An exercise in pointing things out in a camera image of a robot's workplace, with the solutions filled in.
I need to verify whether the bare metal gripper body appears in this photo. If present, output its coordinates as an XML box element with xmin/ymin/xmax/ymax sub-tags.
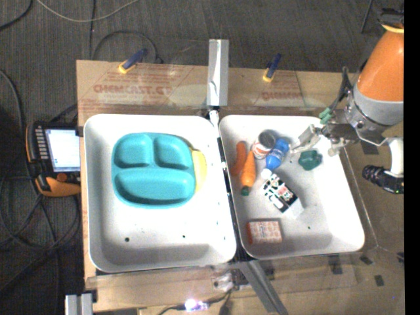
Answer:
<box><xmin>322</xmin><ymin>103</ymin><xmax>390</xmax><ymax>146</ymax></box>

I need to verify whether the blue bottle with white cap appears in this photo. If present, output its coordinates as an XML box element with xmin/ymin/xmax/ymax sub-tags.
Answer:
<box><xmin>260</xmin><ymin>137</ymin><xmax>291</xmax><ymax>180</ymax></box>

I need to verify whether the red and white can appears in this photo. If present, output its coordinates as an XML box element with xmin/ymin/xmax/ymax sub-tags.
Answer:
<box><xmin>251</xmin><ymin>129</ymin><xmax>278</xmax><ymax>160</ymax></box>

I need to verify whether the black and white carton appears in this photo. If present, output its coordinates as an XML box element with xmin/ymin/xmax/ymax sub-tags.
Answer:
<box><xmin>260</xmin><ymin>172</ymin><xmax>305</xmax><ymax>220</ymax></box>

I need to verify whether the white plastic tray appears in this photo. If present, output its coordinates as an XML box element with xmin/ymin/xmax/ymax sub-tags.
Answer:
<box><xmin>83</xmin><ymin>113</ymin><xmax>238</xmax><ymax>274</ymax></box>
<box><xmin>218</xmin><ymin>114</ymin><xmax>366</xmax><ymax>261</ymax></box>

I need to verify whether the orange carrot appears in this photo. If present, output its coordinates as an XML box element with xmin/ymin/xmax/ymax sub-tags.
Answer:
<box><xmin>240</xmin><ymin>150</ymin><xmax>257</xmax><ymax>197</ymax></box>

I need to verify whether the orange sausage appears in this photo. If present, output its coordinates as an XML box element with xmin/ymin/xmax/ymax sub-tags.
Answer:
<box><xmin>230</xmin><ymin>140</ymin><xmax>248</xmax><ymax>177</ymax></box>

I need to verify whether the yellow banana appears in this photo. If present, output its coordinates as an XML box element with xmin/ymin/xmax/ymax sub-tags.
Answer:
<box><xmin>189</xmin><ymin>147</ymin><xmax>209</xmax><ymax>195</ymax></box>

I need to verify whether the blue divided plate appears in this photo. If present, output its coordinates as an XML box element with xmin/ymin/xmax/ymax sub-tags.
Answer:
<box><xmin>110</xmin><ymin>132</ymin><xmax>198</xmax><ymax>209</ymax></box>

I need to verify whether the brown cardboard board red print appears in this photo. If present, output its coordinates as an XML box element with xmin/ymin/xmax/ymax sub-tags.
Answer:
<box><xmin>75</xmin><ymin>59</ymin><xmax>405</xmax><ymax>312</ymax></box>

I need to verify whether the black cylinder on white bracket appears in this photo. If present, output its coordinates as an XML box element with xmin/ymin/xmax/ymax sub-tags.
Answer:
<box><xmin>362</xmin><ymin>136</ymin><xmax>405</xmax><ymax>195</ymax></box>

